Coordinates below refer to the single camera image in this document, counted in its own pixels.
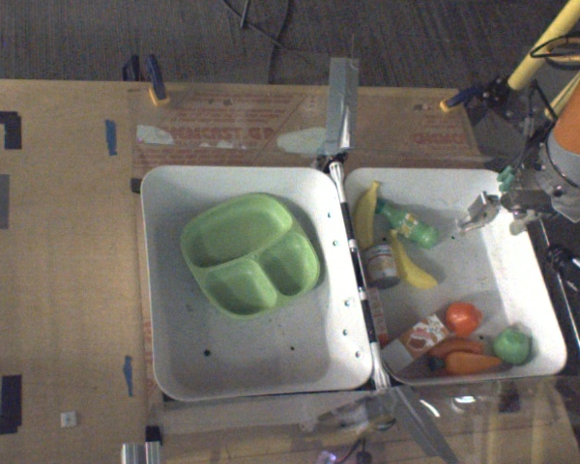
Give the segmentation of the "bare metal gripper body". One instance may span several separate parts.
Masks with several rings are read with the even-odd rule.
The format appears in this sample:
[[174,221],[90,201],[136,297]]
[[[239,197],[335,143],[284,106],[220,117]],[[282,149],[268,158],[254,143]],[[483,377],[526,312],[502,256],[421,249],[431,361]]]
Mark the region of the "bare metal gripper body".
[[534,162],[500,172],[501,204],[517,218],[558,214],[580,221],[580,185],[549,162]]

